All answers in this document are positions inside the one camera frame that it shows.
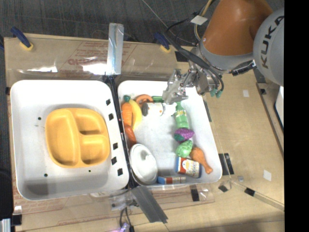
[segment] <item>carrot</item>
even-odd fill
[[[125,133],[126,133],[127,138],[129,140],[129,144],[130,144],[129,147],[132,147],[133,145],[136,144],[136,137],[135,137],[135,134],[134,134],[132,127],[125,125]]]
[[[130,103],[125,102],[121,105],[122,120],[124,125],[132,126],[133,123],[133,111]]]
[[[153,98],[149,95],[143,94],[136,97],[135,101],[142,107],[145,102],[154,102]]]

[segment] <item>green bottle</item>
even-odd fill
[[[187,112],[181,105],[181,101],[177,102],[176,105],[176,112],[174,114],[176,123],[177,123],[177,128],[187,128],[189,129],[189,123],[187,120]]]

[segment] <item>white sticker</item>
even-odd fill
[[[200,16],[200,15],[197,15],[196,17],[194,17],[191,22],[194,23],[194,24],[198,24],[198,25],[202,25],[203,23],[205,23],[208,19],[203,17],[203,16]]]
[[[244,89],[243,91],[243,97],[249,97],[249,91]]]
[[[266,179],[266,180],[271,181],[271,173],[266,171],[266,170],[264,170],[263,178]]]

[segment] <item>yellow plate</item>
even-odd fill
[[[62,108],[46,119],[47,149],[61,167],[89,167],[104,162],[110,154],[110,139],[104,118],[86,108]]]

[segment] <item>white lid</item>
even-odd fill
[[[141,144],[130,150],[130,162],[135,176],[144,184],[154,184],[158,178],[158,167],[151,151]]]

